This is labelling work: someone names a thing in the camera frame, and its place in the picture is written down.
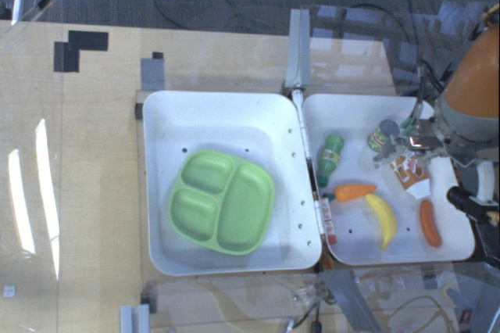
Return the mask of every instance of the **toy banana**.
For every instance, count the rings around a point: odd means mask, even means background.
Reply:
[[[398,228],[396,218],[389,204],[379,195],[367,194],[365,198],[380,219],[380,226],[382,227],[382,245],[380,247],[385,250],[388,248],[389,241],[392,240],[396,234]]]

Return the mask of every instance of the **toy bottle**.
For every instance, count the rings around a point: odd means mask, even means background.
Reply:
[[[344,139],[338,134],[330,134],[325,140],[320,161],[318,162],[318,185],[323,188],[328,185],[328,177],[337,169]]]

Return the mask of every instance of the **wooden surface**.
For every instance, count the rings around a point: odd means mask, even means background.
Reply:
[[[81,51],[79,73],[54,73],[53,43],[67,41],[69,30],[109,32],[109,49]],[[141,89],[141,58],[163,52],[167,88],[278,92],[284,79],[287,42],[286,37],[247,34],[36,23],[6,47],[0,60],[0,95],[7,106],[0,116],[0,133],[5,137],[0,144],[0,206],[11,207],[5,160],[13,149],[19,149],[30,220],[40,250],[32,260],[12,260],[10,255],[19,242],[12,233],[12,213],[3,212],[0,283],[16,284],[18,290],[10,303],[3,299],[0,330],[116,332],[120,306],[136,306],[145,283],[150,279],[175,282],[148,267],[142,269],[141,260],[148,254],[141,247],[141,207],[145,199],[139,190],[138,124],[134,117],[135,96]],[[313,67],[313,80],[331,78],[339,92],[352,79],[364,81],[365,85],[354,92],[366,93],[366,82],[372,84],[375,79],[382,86],[379,93],[394,94],[381,45],[340,57],[340,64],[332,61],[335,48],[346,43],[316,45],[322,49],[312,54],[312,63],[320,64]],[[355,66],[360,57],[367,56],[374,61],[364,69]],[[349,72],[348,64],[357,72]],[[59,282],[44,225],[34,159],[34,128],[41,118],[47,121],[58,200]],[[190,313],[205,312],[189,310],[189,302],[186,299],[184,304],[186,318]],[[295,307],[295,316],[302,311]],[[324,331],[345,331],[345,318],[338,306],[325,312],[332,321]],[[177,331],[264,333],[278,331],[283,322],[281,318],[245,321],[238,315],[223,313],[224,318],[235,319],[229,324],[200,326],[186,320]],[[161,326],[154,332],[166,328]],[[301,331],[308,329],[304,324]]]

